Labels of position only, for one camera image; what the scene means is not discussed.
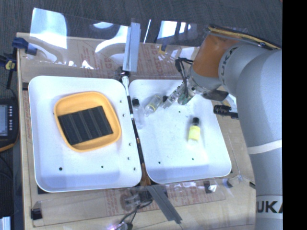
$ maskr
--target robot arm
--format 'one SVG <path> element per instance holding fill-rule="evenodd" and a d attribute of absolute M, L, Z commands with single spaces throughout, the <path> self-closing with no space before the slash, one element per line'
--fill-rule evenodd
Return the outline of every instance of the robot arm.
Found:
<path fill-rule="evenodd" d="M 203 94 L 222 85 L 236 97 L 255 175 L 255 229 L 283 229 L 282 50 L 209 36 L 189 82 Z"/>

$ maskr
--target dark floor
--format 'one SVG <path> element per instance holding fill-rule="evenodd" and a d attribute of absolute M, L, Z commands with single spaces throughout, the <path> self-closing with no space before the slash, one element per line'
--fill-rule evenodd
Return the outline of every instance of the dark floor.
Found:
<path fill-rule="evenodd" d="M 141 40 L 152 19 L 152 28 L 161 20 L 217 24 L 247 28 L 252 35 L 282 46 L 283 0 L 0 0 L 0 55 L 12 52 L 12 40 L 17 32 L 29 32 L 33 8 L 41 8 L 98 21 L 129 25 L 131 19 L 141 24 Z M 0 98 L 6 91 L 8 71 L 0 67 Z M 16 72 L 12 79 L 16 90 Z M 0 153 L 0 216 L 13 215 L 13 149 Z"/>

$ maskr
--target white tray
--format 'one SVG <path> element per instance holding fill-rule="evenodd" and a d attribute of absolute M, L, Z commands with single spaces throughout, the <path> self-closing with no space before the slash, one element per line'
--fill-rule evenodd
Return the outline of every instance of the white tray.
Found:
<path fill-rule="evenodd" d="M 181 82 L 134 80 L 130 84 L 130 96 L 138 98 L 145 107 L 151 96 L 170 95 Z M 201 139 L 197 146 L 189 147 L 189 126 L 195 116 L 201 121 Z M 154 182 L 175 183 L 230 173 L 229 154 L 211 101 L 196 95 L 186 105 L 175 102 L 166 110 L 159 107 L 145 121 L 145 128 L 138 133 L 146 170 Z"/>
<path fill-rule="evenodd" d="M 76 152 L 62 139 L 53 115 L 62 97 L 98 91 L 111 102 L 120 139 L 101 149 Z M 111 79 L 39 76 L 29 83 L 35 179 L 47 192 L 132 187 L 142 172 L 124 86 Z"/>

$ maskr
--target device screen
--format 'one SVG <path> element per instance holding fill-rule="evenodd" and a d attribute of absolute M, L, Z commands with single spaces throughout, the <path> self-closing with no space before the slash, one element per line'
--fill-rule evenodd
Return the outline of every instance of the device screen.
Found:
<path fill-rule="evenodd" d="M 8 106 L 0 105 L 0 136 L 8 135 Z"/>

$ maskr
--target table surface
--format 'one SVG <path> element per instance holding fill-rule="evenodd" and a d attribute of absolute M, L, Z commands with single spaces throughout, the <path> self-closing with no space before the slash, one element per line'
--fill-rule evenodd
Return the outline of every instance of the table surface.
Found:
<path fill-rule="evenodd" d="M 31 40 L 27 34 L 18 34 Z M 86 51 L 93 39 L 72 39 Z M 152 69 L 160 71 L 161 57 L 159 45 L 141 44 L 139 63 L 141 75 L 146 79 L 155 76 Z M 172 52 L 184 52 L 181 57 L 193 58 L 197 48 L 172 46 Z M 86 69 L 74 69 L 53 64 L 45 60 L 29 57 L 24 50 L 18 50 L 18 95 L 20 114 L 20 141 L 22 155 L 23 204 L 25 229 L 110 229 L 133 208 L 123 204 L 123 196 L 129 195 L 127 188 L 64 193 L 40 193 L 34 176 L 34 158 L 31 134 L 29 95 L 27 84 L 39 75 L 95 77 Z M 165 70 L 158 78 L 179 79 L 176 72 Z M 173 204 L 182 223 L 167 221 L 158 205 L 153 202 L 140 210 L 133 220 L 134 229 L 237 229 L 251 230 L 255 222 L 255 190 L 249 186 L 253 182 L 253 171 L 244 143 L 240 123 L 227 117 L 218 116 L 220 128 L 232 162 L 232 172 L 222 178 L 212 178 L 194 182 L 166 184 L 168 198 Z M 31 209 L 40 208 L 41 219 L 31 219 Z"/>

